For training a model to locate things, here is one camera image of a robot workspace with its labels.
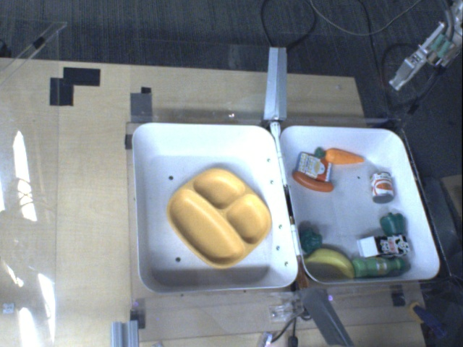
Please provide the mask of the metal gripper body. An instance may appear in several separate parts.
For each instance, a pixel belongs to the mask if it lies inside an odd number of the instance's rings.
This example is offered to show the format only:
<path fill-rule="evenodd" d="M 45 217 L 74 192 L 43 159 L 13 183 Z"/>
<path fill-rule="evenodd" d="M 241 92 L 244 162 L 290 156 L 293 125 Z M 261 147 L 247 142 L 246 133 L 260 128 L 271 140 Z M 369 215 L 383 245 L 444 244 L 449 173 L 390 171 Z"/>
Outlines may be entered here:
<path fill-rule="evenodd" d="M 456 24 L 452 38 L 448 38 L 447 33 L 450 33 L 450 29 L 440 22 L 424 43 L 418 47 L 418 59 L 434 67 L 448 67 L 462 53 L 462 27 Z"/>

